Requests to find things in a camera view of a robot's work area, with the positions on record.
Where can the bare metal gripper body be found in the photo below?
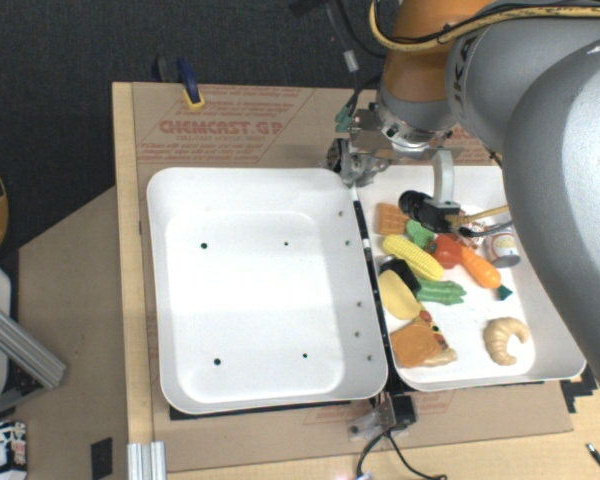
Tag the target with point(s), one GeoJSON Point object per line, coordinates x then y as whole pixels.
{"type": "Point", "coordinates": [375, 135]}

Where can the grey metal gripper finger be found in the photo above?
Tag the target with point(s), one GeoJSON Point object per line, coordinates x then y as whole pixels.
{"type": "Point", "coordinates": [369, 172]}
{"type": "Point", "coordinates": [349, 170]}

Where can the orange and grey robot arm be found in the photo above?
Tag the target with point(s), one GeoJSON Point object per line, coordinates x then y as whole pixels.
{"type": "Point", "coordinates": [545, 118]}

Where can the orange waffle biscuit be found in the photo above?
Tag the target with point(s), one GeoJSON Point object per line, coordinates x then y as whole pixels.
{"type": "Point", "coordinates": [390, 218]}

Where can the green toy broccoli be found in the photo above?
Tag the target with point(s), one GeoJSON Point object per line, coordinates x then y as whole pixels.
{"type": "Point", "coordinates": [419, 233]}

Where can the brown cardboard board red print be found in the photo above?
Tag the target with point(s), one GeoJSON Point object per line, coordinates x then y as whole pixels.
{"type": "Point", "coordinates": [280, 118]}

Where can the yellow toy corn cob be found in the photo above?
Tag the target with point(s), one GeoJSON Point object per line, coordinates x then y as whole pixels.
{"type": "Point", "coordinates": [412, 257]}

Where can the black toy aubergine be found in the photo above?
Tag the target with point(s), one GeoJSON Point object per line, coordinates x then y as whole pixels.
{"type": "Point", "coordinates": [402, 272]}

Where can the red toy pepper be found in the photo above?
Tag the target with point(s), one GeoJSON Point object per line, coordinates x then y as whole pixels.
{"type": "Point", "coordinates": [447, 253]}

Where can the small colourful packet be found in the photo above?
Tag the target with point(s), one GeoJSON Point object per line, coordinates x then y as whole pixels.
{"type": "Point", "coordinates": [475, 229]}

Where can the orange toy carrot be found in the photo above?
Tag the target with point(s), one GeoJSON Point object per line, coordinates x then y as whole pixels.
{"type": "Point", "coordinates": [480, 268]}

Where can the white plastic tray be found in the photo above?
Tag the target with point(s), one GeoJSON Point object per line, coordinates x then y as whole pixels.
{"type": "Point", "coordinates": [470, 328]}
{"type": "Point", "coordinates": [260, 288]}

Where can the small white can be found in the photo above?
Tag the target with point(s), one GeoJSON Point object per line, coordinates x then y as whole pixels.
{"type": "Point", "coordinates": [504, 250]}

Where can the orange toy bread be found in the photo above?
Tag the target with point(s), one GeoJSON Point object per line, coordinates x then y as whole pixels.
{"type": "Point", "coordinates": [414, 345]}

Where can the toy pizza slice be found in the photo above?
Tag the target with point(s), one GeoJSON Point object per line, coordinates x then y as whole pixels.
{"type": "Point", "coordinates": [437, 340]}

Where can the beige toy croissant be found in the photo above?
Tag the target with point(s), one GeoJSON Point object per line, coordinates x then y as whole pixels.
{"type": "Point", "coordinates": [500, 338]}

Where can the black and white carton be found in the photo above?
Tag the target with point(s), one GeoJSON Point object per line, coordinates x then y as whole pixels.
{"type": "Point", "coordinates": [7, 448]}

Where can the black cylinder on white bracket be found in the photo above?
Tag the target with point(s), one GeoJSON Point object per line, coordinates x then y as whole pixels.
{"type": "Point", "coordinates": [427, 213]}

